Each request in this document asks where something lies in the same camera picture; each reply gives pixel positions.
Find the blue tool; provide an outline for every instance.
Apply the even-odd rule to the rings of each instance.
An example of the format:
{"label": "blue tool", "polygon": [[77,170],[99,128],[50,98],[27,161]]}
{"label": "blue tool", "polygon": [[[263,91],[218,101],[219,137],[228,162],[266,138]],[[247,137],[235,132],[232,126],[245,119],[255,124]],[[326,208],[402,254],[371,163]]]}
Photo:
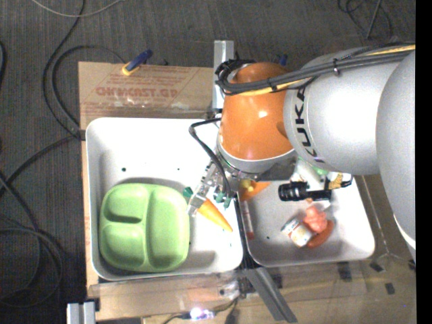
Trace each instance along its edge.
{"label": "blue tool", "polygon": [[139,68],[139,65],[141,65],[142,63],[146,63],[147,60],[150,59],[152,55],[153,52],[150,49],[147,49],[146,51],[142,52],[139,56],[137,56],[135,59],[125,64],[125,66],[123,66],[121,70],[125,75],[130,76]]}

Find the tin can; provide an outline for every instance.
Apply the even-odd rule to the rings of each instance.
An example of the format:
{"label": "tin can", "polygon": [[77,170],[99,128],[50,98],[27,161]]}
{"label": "tin can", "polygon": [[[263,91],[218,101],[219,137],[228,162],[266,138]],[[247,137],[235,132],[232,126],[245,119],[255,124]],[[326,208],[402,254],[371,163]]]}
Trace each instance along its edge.
{"label": "tin can", "polygon": [[314,233],[298,219],[292,219],[283,225],[281,232],[291,238],[297,247],[306,246]]}

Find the gray floor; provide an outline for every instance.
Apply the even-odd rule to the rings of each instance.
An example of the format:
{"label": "gray floor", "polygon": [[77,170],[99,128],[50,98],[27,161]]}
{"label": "gray floor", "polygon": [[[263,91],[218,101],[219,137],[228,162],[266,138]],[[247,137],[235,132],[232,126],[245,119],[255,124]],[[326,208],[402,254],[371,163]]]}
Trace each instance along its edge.
{"label": "gray floor", "polygon": [[[78,14],[82,0],[38,0],[55,11]],[[115,0],[85,0],[85,14]],[[370,37],[366,39],[378,0],[127,0],[86,18],[55,54],[81,45],[105,47],[126,61],[153,50],[148,63],[213,67],[213,41],[233,40],[240,57],[275,61],[288,56],[297,70],[327,53],[415,41],[416,0],[383,0]],[[51,13],[31,0],[0,0],[0,43],[5,51],[0,89],[0,175],[34,215],[39,228],[61,247],[63,278],[55,295],[32,308],[0,306],[2,323],[65,323],[65,304],[85,299],[84,226],[80,144],[70,138],[16,169],[45,146],[68,136],[53,117],[43,95],[43,74],[53,69],[49,59],[68,34],[75,18]],[[79,48],[61,59],[55,72],[59,99],[78,119],[77,61],[119,62],[100,48]],[[57,119],[70,121],[53,100],[47,101]],[[10,193],[0,188],[0,213],[30,222]],[[6,219],[0,227],[9,227]],[[37,267],[39,250],[28,234],[5,234],[0,241],[0,299],[26,286]],[[55,285],[53,262],[40,258],[41,276],[34,298],[43,298]]]}

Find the cardboard box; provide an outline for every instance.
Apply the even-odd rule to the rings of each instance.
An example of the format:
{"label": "cardboard box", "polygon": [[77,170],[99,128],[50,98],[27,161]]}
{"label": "cardboard box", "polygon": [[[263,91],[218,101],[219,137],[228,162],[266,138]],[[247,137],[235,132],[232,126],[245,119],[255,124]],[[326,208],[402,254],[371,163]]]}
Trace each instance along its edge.
{"label": "cardboard box", "polygon": [[213,68],[79,62],[80,127],[99,117],[202,118],[211,110]]}

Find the green plate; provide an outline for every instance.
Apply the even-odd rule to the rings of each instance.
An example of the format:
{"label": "green plate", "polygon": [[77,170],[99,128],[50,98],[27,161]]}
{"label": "green plate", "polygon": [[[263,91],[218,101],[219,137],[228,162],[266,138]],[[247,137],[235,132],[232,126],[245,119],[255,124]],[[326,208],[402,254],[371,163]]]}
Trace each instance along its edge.
{"label": "green plate", "polygon": [[158,273],[188,256],[187,202],[173,188],[120,184],[106,193],[99,219],[99,249],[118,269]]}

